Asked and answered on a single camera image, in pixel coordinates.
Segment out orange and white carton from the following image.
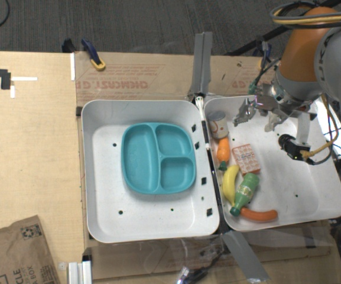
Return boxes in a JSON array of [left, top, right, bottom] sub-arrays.
[[231, 143, 262, 176]]

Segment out brown paper bag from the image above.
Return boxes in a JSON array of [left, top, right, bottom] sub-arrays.
[[0, 214, 61, 284]]

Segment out black cylinder on white bracket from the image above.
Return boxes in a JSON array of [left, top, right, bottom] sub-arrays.
[[278, 112, 311, 161]]

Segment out small white and orange can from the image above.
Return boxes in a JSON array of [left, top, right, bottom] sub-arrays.
[[207, 111, 229, 140]]

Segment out brown cardboard board, red print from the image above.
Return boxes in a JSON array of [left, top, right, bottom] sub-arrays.
[[74, 51, 340, 280]]

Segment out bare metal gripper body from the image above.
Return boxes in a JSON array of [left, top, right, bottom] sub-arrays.
[[254, 83, 319, 121]]

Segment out orange carrot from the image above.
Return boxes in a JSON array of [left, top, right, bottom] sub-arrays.
[[216, 137, 232, 172]]

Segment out blue divided plate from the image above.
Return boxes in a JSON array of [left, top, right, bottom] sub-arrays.
[[121, 122, 197, 195]]

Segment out green bottle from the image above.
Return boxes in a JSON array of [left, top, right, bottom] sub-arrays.
[[229, 172, 261, 217]]

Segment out white plastic tray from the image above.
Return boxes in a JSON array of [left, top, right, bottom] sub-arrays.
[[203, 95, 341, 233], [80, 99, 220, 244]]

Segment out yellow banana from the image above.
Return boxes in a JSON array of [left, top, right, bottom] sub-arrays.
[[222, 164, 241, 208]]

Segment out orange sausage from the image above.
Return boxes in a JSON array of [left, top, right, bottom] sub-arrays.
[[240, 207, 278, 223]]

